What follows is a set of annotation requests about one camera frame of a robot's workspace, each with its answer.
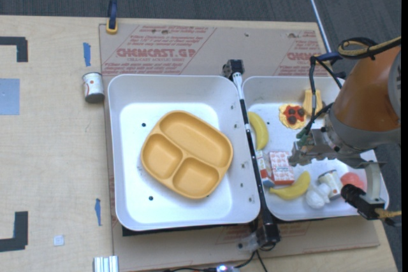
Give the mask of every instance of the orange divided tray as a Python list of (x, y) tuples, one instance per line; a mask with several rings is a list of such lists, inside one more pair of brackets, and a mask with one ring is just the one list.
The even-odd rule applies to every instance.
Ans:
[(156, 180), (191, 198), (208, 196), (218, 186), (233, 158), (229, 139), (186, 111), (164, 115), (142, 146), (143, 167)]

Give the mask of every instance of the blue square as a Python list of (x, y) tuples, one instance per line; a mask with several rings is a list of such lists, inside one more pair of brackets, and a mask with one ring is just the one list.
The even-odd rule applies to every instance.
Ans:
[(20, 115), (18, 78), (0, 78), (0, 115)]

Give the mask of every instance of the table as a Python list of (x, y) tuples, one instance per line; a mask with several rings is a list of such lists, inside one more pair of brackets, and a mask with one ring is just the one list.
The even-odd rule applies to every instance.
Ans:
[[(318, 31), (315, 24), (291, 22), (120, 21)], [(0, 36), (28, 42), (28, 62), (17, 62), (15, 46), (0, 46), (0, 81), (18, 79), (20, 101), (18, 114), (0, 115), (0, 240), (13, 237), (15, 212), (28, 212), (28, 244), (0, 252), (5, 271), (92, 271), (94, 257), (113, 254), (104, 107), (84, 101), (81, 79), (90, 68), (101, 69), (98, 26), (105, 23), (106, 18), (0, 17)], [(84, 64), (83, 43), (91, 46), (91, 67)], [(379, 246), (264, 262), (270, 271), (396, 271), (382, 223), (367, 223)], [(62, 246), (54, 244), (60, 235)], [(256, 259), (242, 268), (262, 270)]]

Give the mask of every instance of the silver can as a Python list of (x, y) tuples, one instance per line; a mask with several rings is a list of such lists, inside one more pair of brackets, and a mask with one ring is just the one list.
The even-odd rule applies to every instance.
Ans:
[(84, 83), (85, 101), (88, 103), (99, 103), (105, 100), (101, 73), (95, 71), (86, 73), (83, 75), (82, 81)]
[(319, 180), (319, 183), (325, 183), (330, 187), (330, 193), (328, 194), (330, 199), (336, 199), (341, 196), (343, 184), (337, 174), (337, 170), (330, 170), (322, 173), (317, 180)]

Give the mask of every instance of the yellow banana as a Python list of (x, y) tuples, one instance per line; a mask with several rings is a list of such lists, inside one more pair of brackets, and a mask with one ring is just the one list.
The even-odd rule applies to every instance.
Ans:
[(248, 119), (256, 135), (256, 150), (262, 150), (269, 141), (269, 132), (263, 119), (252, 111), (248, 111)]
[(308, 171), (304, 171), (292, 185), (276, 189), (270, 187), (269, 193), (277, 194), (279, 197), (286, 200), (295, 199), (306, 193), (307, 189), (309, 188), (309, 184), (310, 174)]

